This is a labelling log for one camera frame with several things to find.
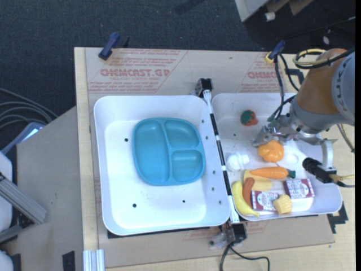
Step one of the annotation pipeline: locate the black cylinder on white bracket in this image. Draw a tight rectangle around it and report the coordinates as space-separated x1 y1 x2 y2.
302 138 338 184

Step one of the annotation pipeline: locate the yellow banana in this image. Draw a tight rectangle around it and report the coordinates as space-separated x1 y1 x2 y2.
231 180 260 218

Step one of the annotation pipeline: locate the red and green strawberry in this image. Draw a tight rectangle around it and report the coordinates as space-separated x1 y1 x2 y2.
240 110 259 127

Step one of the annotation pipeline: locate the red and white carton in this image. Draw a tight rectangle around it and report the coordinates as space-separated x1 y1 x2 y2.
250 190 280 212
282 178 315 200

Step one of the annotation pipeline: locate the white plastic tray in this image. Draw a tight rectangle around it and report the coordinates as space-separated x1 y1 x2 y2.
211 92 344 222
93 94 232 237

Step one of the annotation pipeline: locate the orange carrot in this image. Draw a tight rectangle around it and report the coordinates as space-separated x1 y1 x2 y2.
249 166 297 180

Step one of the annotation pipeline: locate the white toy bottle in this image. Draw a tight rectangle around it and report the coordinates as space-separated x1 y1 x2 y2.
226 151 250 172

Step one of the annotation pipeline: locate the brown cardboard board red print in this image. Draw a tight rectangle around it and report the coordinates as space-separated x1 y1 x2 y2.
84 47 344 268

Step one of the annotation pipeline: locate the thin black and white rod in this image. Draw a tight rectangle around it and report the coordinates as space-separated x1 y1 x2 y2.
202 90 240 223

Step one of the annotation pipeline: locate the black block with thin wires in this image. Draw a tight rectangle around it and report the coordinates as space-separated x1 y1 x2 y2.
208 222 249 250
191 77 214 98

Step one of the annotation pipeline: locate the orange pumpkin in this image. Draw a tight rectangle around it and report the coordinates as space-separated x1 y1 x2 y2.
257 139 285 163

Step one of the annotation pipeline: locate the orange sausage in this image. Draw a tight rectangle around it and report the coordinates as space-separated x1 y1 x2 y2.
242 177 256 208

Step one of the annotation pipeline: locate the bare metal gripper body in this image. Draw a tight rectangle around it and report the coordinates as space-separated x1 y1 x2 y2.
271 115 322 146

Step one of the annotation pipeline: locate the blue divided plate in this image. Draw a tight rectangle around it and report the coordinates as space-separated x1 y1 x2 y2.
131 117 206 187

